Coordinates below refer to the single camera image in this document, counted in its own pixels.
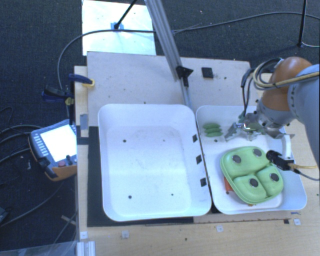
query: wooden table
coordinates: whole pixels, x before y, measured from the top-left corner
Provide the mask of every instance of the wooden table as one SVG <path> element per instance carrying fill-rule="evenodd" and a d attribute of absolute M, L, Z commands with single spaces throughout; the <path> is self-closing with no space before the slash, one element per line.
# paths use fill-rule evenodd
<path fill-rule="evenodd" d="M 198 60 L 183 58 L 182 62 L 191 65 L 193 62 L 198 63 Z M 204 65 L 216 67 L 218 70 L 216 75 L 220 76 L 220 80 L 216 78 L 215 87 L 207 87 L 205 90 L 212 90 L 218 94 L 218 98 L 219 92 L 222 92 L 221 95 L 224 97 L 225 90 L 228 90 L 230 95 L 240 90 L 239 84 L 249 63 L 208 59 L 201 61 Z M 75 73 L 86 76 L 87 67 L 76 66 Z M 194 80 L 191 79 L 190 91 L 201 97 L 200 91 L 192 89 L 193 82 Z M 88 90 L 90 89 L 83 87 L 80 83 L 75 85 L 77 126 L 80 125 L 80 116 L 83 118 L 89 112 Z M 217 103 L 208 95 L 203 95 L 203 98 L 205 104 L 216 105 Z M 241 105 L 241 99 L 237 99 L 235 103 Z M 196 100 L 196 107 L 199 106 L 199 102 Z M 222 103 L 223 99 L 220 97 L 218 105 Z M 293 121 L 286 131 L 296 134 L 291 141 L 296 162 L 301 165 L 315 165 L 304 126 L 298 121 Z M 88 130 L 82 129 L 81 136 L 87 137 Z M 319 182 L 317 181 L 302 177 L 307 205 L 296 213 L 261 212 L 238 215 L 218 213 L 200 217 L 195 221 L 199 223 L 192 224 L 87 227 L 88 146 L 78 145 L 77 155 L 78 228 L 80 235 L 84 235 L 79 239 L 95 241 L 98 256 L 311 256 L 318 255 L 320 251 Z M 319 170 L 306 170 L 305 173 L 312 177 L 319 177 Z M 284 219 L 288 220 L 289 224 L 284 223 Z M 300 225 L 296 225 L 294 219 L 298 219 Z M 128 231 L 129 238 L 123 238 L 123 231 Z"/>

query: dark carpet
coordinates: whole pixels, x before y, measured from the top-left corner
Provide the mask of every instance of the dark carpet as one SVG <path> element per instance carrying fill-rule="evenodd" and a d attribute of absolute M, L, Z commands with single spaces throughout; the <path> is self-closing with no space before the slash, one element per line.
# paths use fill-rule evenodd
<path fill-rule="evenodd" d="M 109 2 L 130 3 L 130 0 Z M 163 0 L 172 30 L 210 25 L 270 12 L 302 12 L 303 0 Z M 42 101 L 46 85 L 58 88 L 57 61 L 63 48 L 82 33 L 82 0 L 1 0 L 0 2 L 0 131 L 15 125 L 46 127 L 67 118 L 62 103 Z M 307 1 L 307 14 L 320 16 L 320 1 Z M 175 35 L 183 57 L 249 61 L 255 67 L 275 57 L 299 56 L 319 63 L 319 48 L 296 46 L 301 15 L 272 14 Z M 319 20 L 307 17 L 303 41 L 319 45 Z M 162 55 L 156 38 L 156 51 Z M 67 75 L 85 65 L 81 41 L 74 43 L 61 62 L 61 79 L 69 89 Z M 30 128 L 19 128 L 30 132 Z M 0 132 L 0 160 L 26 147 L 15 130 Z M 0 224 L 15 219 L 49 198 L 61 182 L 50 181 L 29 152 L 0 163 L 0 208 L 10 211 Z M 64 181 L 44 205 L 0 227 L 0 251 L 52 244 L 66 224 L 61 216 L 75 213 L 75 179 Z M 58 243 L 74 238 L 69 225 Z"/>

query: empty white tray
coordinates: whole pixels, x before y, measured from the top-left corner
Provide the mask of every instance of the empty white tray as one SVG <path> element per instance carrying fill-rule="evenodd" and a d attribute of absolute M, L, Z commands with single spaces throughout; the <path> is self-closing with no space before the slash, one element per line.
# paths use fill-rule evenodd
<path fill-rule="evenodd" d="M 194 113 L 108 104 L 98 113 L 102 201 L 112 220 L 205 215 L 212 200 Z"/>
<path fill-rule="evenodd" d="M 243 106 L 213 106 L 200 107 L 196 112 L 196 121 L 200 132 L 201 144 L 205 164 L 209 176 L 212 199 L 216 208 L 224 214 L 244 214 L 265 211 L 300 210 L 307 203 L 307 196 L 300 175 L 292 171 L 281 171 L 283 178 L 283 191 L 275 198 L 249 206 L 243 202 L 233 191 L 226 193 L 224 175 L 220 168 L 220 159 L 228 151 L 244 146 L 256 146 L 265 153 L 274 150 L 282 153 L 281 139 L 273 139 L 268 135 L 258 135 L 249 141 L 246 135 L 241 135 L 226 142 L 224 135 L 230 126 L 238 121 Z M 252 113 L 256 107 L 249 106 L 247 113 Z M 204 124 L 217 123 L 221 125 L 223 136 L 206 137 Z"/>

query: green container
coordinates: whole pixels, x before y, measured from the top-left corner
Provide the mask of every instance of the green container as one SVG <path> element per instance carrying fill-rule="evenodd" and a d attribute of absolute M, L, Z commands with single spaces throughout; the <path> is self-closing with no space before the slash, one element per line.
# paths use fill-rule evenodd
<path fill-rule="evenodd" d="M 233 149 L 220 160 L 221 170 L 234 192 L 244 202 L 256 205 L 279 195 L 284 182 L 278 169 L 255 146 Z"/>

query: wooden tabletop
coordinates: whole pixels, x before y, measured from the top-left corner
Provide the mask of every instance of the wooden tabletop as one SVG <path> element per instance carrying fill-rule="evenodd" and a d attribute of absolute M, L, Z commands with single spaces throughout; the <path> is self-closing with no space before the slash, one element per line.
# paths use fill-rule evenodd
<path fill-rule="evenodd" d="M 229 69 L 226 72 L 230 73 L 229 77 L 236 77 L 238 82 L 248 66 L 248 63 L 242 63 L 242 68 L 238 71 Z M 87 67 L 76 66 L 75 73 L 86 76 Z M 81 118 L 86 118 L 85 115 L 89 112 L 88 90 L 90 89 L 80 83 L 75 85 L 78 126 Z M 291 140 L 296 162 L 301 165 L 315 165 L 304 125 L 295 120 L 286 131 L 296 134 Z M 87 137 L 88 130 L 82 129 L 81 136 Z M 218 213 L 204 216 L 199 223 L 191 224 L 87 227 L 87 145 L 77 146 L 77 158 L 76 199 L 79 231 L 84 235 L 84 239 L 95 241 L 97 256 L 311 256 L 318 255 L 320 251 L 320 201 L 317 181 L 302 177 L 307 204 L 304 209 L 296 212 L 261 212 L 252 216 L 237 214 L 234 217 Z M 304 172 L 312 177 L 319 177 L 318 169 Z"/>

